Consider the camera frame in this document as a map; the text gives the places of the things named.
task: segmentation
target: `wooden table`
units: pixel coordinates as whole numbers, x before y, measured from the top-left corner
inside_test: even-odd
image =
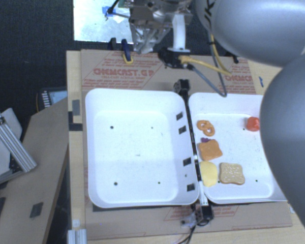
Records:
[[[256,92],[263,94],[270,81],[279,72],[279,68],[264,66],[249,62]],[[79,51],[67,53],[67,76],[68,76],[68,101],[69,111],[72,111],[73,100],[80,99],[81,105],[81,54]],[[79,115],[74,116],[74,123],[82,123],[81,110]],[[70,178],[71,178],[71,217],[73,229],[85,228],[85,203],[84,203],[84,174],[83,174],[83,145],[82,131],[71,131],[70,141]],[[190,243],[305,243],[305,229],[296,214],[291,214],[292,227],[240,230],[227,232],[197,233],[193,234]],[[88,241],[88,244],[155,244],[177,243],[185,238],[185,235],[166,235],[152,237],[119,238]]]
[[[46,244],[67,164],[67,100],[32,116],[23,146],[37,163],[0,189],[0,244]],[[31,216],[33,207],[37,216]]]

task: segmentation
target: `gray cable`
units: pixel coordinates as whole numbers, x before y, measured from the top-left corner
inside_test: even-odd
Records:
[[[222,93],[206,76],[204,76],[197,68],[195,68],[193,65],[188,64],[187,69],[190,71],[194,71],[196,74],[200,76],[215,92],[217,92],[220,96],[226,97],[227,93]]]
[[[215,66],[218,68],[218,63],[217,63],[217,60],[216,60],[216,56],[215,56],[215,53],[214,53],[214,50],[212,49],[212,45],[211,45],[211,35],[210,33],[208,32],[208,42],[210,44],[210,51],[211,51],[211,56],[212,56],[212,59],[213,59],[213,63],[215,64]],[[227,90],[226,90],[226,86],[225,86],[225,83],[224,83],[224,80],[223,80],[223,76],[221,73],[218,73],[218,76],[219,76],[219,79],[220,79],[220,83],[222,84],[222,87],[223,87],[223,90],[224,90],[224,93],[223,94],[220,94],[220,96],[222,97],[227,97]]]

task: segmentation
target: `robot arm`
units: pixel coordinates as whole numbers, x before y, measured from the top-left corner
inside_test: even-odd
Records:
[[[184,50],[191,1],[131,0],[134,50],[152,51],[171,28],[169,50]],[[305,0],[196,0],[196,12],[229,52],[284,67],[262,102],[261,138],[272,172],[305,226]]]

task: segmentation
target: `toy bread slice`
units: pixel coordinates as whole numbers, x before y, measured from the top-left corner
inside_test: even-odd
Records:
[[[221,163],[219,181],[223,184],[244,184],[245,177],[242,166],[239,164]]]
[[[215,164],[208,161],[200,162],[200,172],[204,186],[211,187],[217,183],[218,172]]]
[[[210,161],[223,155],[223,152],[219,148],[218,142],[214,139],[206,143],[200,143],[199,149],[201,152],[201,158],[204,161]]]

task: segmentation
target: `brown cardboard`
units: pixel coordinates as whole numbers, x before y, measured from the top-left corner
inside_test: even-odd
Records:
[[[189,79],[190,93],[212,92],[203,80],[188,70],[165,68],[156,54],[132,55],[134,65],[127,66],[120,52],[83,50],[81,52],[82,102],[86,93],[95,87],[172,90],[178,79]],[[195,56],[212,64],[211,57]],[[224,78],[230,93],[255,94],[248,62],[240,59],[235,65],[231,58],[222,58],[224,65],[233,73]],[[218,87],[217,73],[198,67]],[[124,238],[163,234],[187,233],[180,221],[191,213],[189,206],[146,207],[129,209],[94,209],[87,189],[87,147],[85,109],[82,105],[84,148],[84,198],[87,239]],[[286,202],[225,205],[214,208],[215,218],[197,232],[229,231],[292,226]]]
[[[158,59],[156,53],[138,55],[133,53],[134,63],[125,64],[120,51],[81,51],[82,89],[88,91],[96,87],[144,89],[144,90],[172,90],[178,79],[191,81],[190,93],[214,92],[198,75],[187,69],[171,69]],[[213,64],[211,57],[193,56]],[[232,58],[224,57],[225,67],[232,72],[232,76],[224,76],[224,82],[229,93],[255,94],[253,79],[248,61],[240,58],[235,64]],[[210,81],[221,88],[218,74],[206,67],[197,65]]]
[[[252,78],[255,81],[254,87],[257,94],[264,94],[272,79],[281,71],[282,68],[268,66],[256,62],[249,61],[249,67],[256,70],[252,73]]]

